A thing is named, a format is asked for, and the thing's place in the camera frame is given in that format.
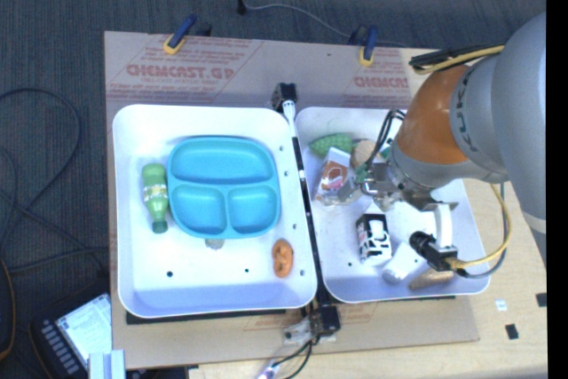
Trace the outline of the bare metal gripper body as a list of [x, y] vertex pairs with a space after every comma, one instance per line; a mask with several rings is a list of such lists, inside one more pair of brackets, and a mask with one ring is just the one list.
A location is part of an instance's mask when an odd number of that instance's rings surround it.
[[391, 179], [387, 163], [373, 162], [360, 185], [361, 192], [370, 196], [381, 211], [389, 211], [400, 200], [400, 190]]

